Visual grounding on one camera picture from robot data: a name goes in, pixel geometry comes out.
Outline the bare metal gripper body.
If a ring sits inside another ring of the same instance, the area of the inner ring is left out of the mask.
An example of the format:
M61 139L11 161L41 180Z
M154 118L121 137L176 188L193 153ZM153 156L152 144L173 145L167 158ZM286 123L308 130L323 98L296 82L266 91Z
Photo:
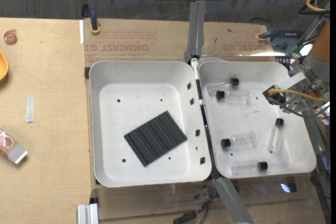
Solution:
M315 81L315 82L310 82L307 78L302 79L301 81L301 92L304 93L305 95L308 95L309 97L315 98L309 99L308 97L303 97L302 101L302 111L307 111L307 110L316 110L318 107L321 105L324 105L327 103L326 100L323 101L323 99L330 99L329 95L329 88L326 84Z

